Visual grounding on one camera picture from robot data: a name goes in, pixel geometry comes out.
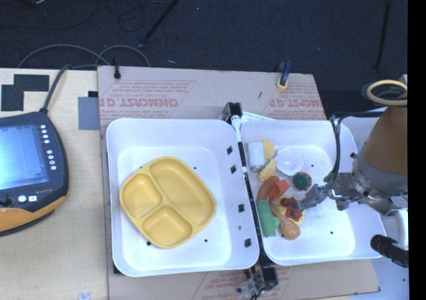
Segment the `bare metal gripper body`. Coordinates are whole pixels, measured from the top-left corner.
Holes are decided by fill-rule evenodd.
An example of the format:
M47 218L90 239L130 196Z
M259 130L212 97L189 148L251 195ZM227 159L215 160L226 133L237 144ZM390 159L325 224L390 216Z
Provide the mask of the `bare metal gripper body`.
M327 182L327 195L339 210L355 202L393 216L407 207L407 179L388 173L367 177L361 172L343 172Z

